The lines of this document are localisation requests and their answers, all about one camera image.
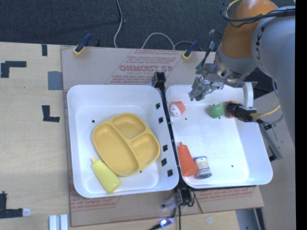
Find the dark carpet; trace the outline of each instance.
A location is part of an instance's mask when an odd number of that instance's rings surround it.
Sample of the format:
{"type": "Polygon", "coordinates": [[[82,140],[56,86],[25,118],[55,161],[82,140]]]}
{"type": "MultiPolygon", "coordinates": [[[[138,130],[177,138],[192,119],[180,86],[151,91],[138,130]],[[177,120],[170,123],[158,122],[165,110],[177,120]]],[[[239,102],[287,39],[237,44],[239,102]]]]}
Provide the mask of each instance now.
{"type": "MultiPolygon", "coordinates": [[[[174,44],[197,40],[206,49],[209,31],[224,33],[220,15],[227,0],[119,0],[124,23],[117,47],[141,48],[152,33],[167,35],[174,44]]],[[[293,0],[271,0],[278,7],[293,0]]],[[[120,12],[116,0],[0,0],[0,41],[77,45],[88,33],[90,46],[115,47],[120,12]]],[[[176,49],[185,50],[187,44],[176,49]]],[[[172,49],[169,40],[153,35],[144,48],[172,49]]],[[[255,98],[272,91],[271,79],[254,71],[246,79],[257,81],[255,98]]]]}

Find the yellow mustard bottle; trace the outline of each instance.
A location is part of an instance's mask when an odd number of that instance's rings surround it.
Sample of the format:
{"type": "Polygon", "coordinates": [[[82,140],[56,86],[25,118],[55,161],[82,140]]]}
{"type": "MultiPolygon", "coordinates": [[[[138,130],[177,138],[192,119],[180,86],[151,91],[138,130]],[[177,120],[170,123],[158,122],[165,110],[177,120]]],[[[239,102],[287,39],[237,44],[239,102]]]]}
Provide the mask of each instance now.
{"type": "Polygon", "coordinates": [[[119,177],[105,163],[94,158],[92,162],[92,169],[108,193],[112,193],[121,185],[119,177]]]}

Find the blue clamp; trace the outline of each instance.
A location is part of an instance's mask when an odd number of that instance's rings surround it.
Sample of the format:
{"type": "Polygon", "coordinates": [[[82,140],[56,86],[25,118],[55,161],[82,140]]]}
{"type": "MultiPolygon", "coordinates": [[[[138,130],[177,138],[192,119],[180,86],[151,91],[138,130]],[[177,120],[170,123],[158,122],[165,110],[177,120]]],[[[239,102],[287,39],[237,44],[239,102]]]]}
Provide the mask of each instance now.
{"type": "Polygon", "coordinates": [[[198,46],[198,42],[195,41],[186,51],[184,51],[181,57],[185,60],[189,59],[192,51],[198,46]]]}
{"type": "Polygon", "coordinates": [[[84,46],[87,46],[88,42],[91,40],[92,34],[86,35],[82,41],[73,49],[75,55],[80,55],[84,51],[84,46]]]}

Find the white plastic tub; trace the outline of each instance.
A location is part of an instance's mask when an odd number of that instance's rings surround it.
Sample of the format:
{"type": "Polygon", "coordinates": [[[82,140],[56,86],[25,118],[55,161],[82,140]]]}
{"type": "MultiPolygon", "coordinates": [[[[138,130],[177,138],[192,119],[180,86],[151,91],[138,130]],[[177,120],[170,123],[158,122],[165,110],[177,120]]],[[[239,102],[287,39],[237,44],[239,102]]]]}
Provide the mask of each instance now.
{"type": "Polygon", "coordinates": [[[212,118],[207,108],[228,101],[243,103],[243,90],[224,86],[201,101],[191,101],[191,85],[173,85],[166,90],[168,104],[182,101],[186,107],[181,116],[171,116],[174,140],[190,150],[193,158],[206,156],[212,176],[197,179],[183,177],[192,188],[217,188],[267,184],[272,167],[255,122],[243,122],[225,115],[212,118]]]}
{"type": "Polygon", "coordinates": [[[149,85],[77,85],[68,91],[67,103],[73,183],[80,195],[94,198],[166,191],[178,184],[176,159],[157,89],[149,85]],[[120,177],[122,184],[109,194],[91,168],[91,158],[99,159],[92,132],[100,123],[122,113],[133,113],[148,125],[160,143],[161,153],[141,172],[120,177]]]}

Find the white cable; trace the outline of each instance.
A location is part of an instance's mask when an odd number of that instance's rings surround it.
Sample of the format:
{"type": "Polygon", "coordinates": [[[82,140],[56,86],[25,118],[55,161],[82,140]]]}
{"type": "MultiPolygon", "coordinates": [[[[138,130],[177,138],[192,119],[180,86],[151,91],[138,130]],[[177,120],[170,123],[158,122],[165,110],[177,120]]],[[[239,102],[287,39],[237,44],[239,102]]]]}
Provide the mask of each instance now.
{"type": "Polygon", "coordinates": [[[166,36],[165,34],[163,34],[163,33],[152,33],[152,34],[150,34],[149,37],[145,40],[145,42],[144,42],[142,48],[144,48],[144,46],[145,46],[145,44],[147,43],[148,39],[149,39],[151,36],[156,35],[156,34],[159,34],[159,35],[162,35],[162,36],[166,37],[166,38],[170,41],[170,43],[172,44],[173,50],[175,50],[175,45],[173,44],[172,40],[171,40],[168,36],[166,36]]]}
{"type": "Polygon", "coordinates": [[[114,36],[114,46],[115,46],[115,48],[117,48],[116,37],[117,37],[117,35],[118,35],[118,33],[119,33],[120,29],[121,29],[121,26],[123,24],[123,16],[122,16],[122,13],[121,13],[121,8],[120,8],[119,0],[116,0],[116,2],[117,2],[117,6],[118,6],[118,9],[119,9],[119,13],[120,13],[120,24],[119,24],[119,28],[118,28],[115,36],[114,36]]]}

